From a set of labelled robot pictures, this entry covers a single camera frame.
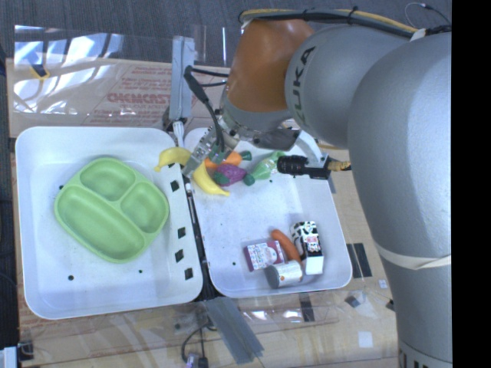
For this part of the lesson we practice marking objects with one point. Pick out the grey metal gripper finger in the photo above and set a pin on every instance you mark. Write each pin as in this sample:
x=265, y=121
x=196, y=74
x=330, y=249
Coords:
x=191, y=167

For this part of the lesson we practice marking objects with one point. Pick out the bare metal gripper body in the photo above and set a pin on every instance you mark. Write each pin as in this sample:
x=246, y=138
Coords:
x=215, y=140

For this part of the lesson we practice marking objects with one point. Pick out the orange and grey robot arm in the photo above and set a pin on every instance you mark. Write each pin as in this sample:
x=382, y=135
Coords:
x=376, y=136

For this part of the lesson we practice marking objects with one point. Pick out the yellow banana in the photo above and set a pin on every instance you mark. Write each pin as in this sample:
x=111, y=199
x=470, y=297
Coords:
x=173, y=155
x=205, y=182

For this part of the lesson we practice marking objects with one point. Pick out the orange carrot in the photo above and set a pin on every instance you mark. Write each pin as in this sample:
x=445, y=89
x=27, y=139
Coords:
x=234, y=158

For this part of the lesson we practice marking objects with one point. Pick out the purple eggplant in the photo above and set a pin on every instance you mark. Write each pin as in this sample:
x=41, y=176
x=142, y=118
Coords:
x=230, y=175

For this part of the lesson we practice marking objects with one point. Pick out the green bottle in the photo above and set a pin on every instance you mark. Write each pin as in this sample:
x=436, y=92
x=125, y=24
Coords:
x=264, y=169

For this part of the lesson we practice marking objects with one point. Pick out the white plastic tray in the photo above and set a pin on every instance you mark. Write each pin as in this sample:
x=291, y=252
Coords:
x=107, y=293
x=253, y=221

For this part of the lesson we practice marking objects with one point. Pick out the green divided plate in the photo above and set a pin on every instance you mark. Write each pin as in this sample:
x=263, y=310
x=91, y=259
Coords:
x=96, y=221

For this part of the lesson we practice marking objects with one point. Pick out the pink and white carton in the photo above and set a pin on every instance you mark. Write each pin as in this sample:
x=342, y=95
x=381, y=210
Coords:
x=262, y=255

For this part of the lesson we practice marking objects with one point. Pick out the orange sausage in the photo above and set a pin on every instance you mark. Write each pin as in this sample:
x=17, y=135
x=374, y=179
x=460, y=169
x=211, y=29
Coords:
x=285, y=244

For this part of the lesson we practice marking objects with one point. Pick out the cow print carton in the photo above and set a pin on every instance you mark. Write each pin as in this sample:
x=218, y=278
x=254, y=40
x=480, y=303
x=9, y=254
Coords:
x=308, y=244

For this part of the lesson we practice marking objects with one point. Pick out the silver can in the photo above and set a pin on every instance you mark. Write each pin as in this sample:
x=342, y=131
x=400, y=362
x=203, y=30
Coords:
x=285, y=274

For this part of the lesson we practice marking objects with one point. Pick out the brown cardboard board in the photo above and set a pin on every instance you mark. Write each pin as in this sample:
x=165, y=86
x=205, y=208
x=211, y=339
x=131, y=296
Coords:
x=368, y=213

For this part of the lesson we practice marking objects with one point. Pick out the black cylinder on white bracket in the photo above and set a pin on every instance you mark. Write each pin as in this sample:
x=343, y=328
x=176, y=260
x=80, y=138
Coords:
x=293, y=165

